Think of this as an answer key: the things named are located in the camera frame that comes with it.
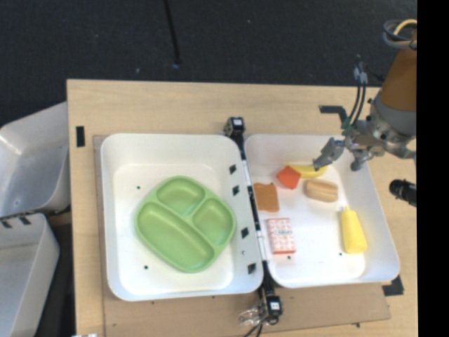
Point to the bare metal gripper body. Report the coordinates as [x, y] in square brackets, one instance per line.
[372, 139]

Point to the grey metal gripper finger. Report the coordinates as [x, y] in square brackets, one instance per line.
[359, 160]
[328, 154]

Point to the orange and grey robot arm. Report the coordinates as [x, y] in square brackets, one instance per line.
[400, 79]

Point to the yellow banana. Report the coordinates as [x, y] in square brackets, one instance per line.
[305, 171]

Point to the tan hot dog bun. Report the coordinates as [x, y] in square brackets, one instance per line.
[321, 190]

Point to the orange wedge block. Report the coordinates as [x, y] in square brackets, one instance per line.
[288, 177]

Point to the yellow mustard bottle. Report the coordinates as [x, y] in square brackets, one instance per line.
[353, 234]

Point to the brown bread slice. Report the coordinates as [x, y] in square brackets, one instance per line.
[266, 198]

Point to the thin black and white rod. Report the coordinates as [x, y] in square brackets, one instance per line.
[253, 202]

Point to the pink patterned carton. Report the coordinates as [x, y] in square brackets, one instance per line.
[281, 235]

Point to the white plastic tray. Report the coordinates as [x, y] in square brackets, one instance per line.
[315, 269]
[133, 279]

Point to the green divided plate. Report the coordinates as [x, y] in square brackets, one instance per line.
[175, 230]

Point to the black cylinder on white bracket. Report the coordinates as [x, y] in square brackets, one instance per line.
[403, 190]

